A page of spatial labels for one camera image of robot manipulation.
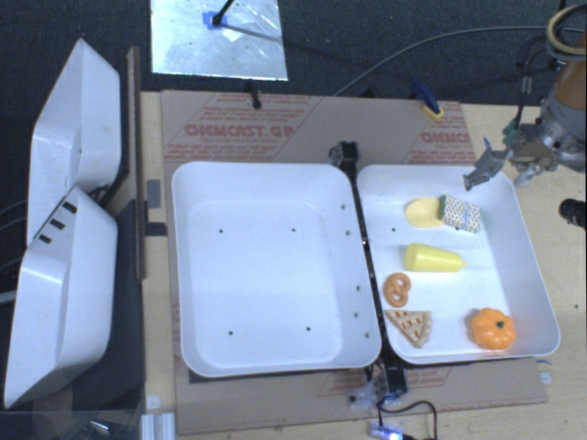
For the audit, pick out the thin black rod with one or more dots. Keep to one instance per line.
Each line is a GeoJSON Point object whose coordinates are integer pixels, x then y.
{"type": "Point", "coordinates": [369, 255]}

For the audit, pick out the orange pumpkin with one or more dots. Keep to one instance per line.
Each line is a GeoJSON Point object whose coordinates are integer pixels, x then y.
{"type": "Point", "coordinates": [491, 329]}

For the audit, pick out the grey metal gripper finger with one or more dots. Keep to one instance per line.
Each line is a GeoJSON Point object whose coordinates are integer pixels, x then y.
{"type": "Point", "coordinates": [486, 165]}
{"type": "Point", "coordinates": [527, 174]}

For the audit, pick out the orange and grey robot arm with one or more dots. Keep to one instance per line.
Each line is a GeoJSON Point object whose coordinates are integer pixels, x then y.
{"type": "Point", "coordinates": [571, 85]}

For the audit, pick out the beige lattice pie slice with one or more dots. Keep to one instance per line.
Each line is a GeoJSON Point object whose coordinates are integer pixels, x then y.
{"type": "Point", "coordinates": [413, 326]}

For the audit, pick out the pale yellow round slice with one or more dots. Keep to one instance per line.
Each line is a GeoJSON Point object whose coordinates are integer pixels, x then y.
{"type": "Point", "coordinates": [421, 212]}

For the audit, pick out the patterned sponge with green edge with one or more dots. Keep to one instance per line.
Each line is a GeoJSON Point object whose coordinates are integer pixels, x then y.
{"type": "Point", "coordinates": [462, 213]}

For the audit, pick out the yellow cone-shaped bottle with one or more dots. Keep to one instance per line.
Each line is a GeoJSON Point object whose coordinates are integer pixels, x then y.
{"type": "Point", "coordinates": [428, 258]}

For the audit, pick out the brown cardboard board red print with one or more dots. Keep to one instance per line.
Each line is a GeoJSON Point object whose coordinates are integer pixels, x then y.
{"type": "Point", "coordinates": [275, 131]}

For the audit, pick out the orange pretzel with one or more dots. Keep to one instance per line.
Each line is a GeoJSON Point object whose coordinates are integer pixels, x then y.
{"type": "Point", "coordinates": [396, 289]}

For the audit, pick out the white plastic tray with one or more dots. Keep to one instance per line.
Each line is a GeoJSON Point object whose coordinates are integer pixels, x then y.
{"type": "Point", "coordinates": [266, 273]}
{"type": "Point", "coordinates": [495, 282]}

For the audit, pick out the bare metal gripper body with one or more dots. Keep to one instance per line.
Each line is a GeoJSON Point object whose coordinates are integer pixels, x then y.
{"type": "Point", "coordinates": [557, 142]}

